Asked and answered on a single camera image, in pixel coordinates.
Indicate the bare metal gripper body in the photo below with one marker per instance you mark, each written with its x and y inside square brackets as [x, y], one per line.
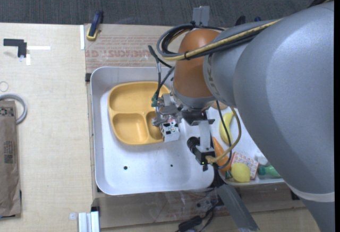
[166, 105]

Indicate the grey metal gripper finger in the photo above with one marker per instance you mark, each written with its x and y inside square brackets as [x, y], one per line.
[178, 120]
[157, 122]

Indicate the small white printed carton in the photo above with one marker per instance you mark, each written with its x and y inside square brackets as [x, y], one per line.
[170, 132]

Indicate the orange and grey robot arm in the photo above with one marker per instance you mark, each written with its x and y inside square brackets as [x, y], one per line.
[279, 98]

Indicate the yellow divided plate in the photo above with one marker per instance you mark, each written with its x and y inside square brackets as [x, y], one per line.
[127, 108]

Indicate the brown bread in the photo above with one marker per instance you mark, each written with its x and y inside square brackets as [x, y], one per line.
[219, 106]

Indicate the yellow banana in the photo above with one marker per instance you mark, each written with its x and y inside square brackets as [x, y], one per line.
[223, 130]

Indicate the orange carrot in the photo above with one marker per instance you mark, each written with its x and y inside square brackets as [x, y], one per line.
[219, 151]

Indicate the brown cardboard board red print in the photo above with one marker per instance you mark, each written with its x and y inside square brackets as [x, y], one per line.
[119, 47]

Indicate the orange and white carton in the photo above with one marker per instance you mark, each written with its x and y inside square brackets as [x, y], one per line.
[247, 160]

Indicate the yellow lemon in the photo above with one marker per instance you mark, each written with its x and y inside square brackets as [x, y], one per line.
[240, 172]

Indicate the small white object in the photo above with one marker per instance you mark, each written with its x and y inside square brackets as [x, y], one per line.
[261, 158]

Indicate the green bottle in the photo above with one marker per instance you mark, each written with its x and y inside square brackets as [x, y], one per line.
[269, 171]

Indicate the brown paper bag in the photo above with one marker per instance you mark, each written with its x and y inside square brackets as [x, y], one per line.
[9, 167]

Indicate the black cylinder on white bracket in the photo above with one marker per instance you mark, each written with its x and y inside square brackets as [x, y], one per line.
[205, 132]

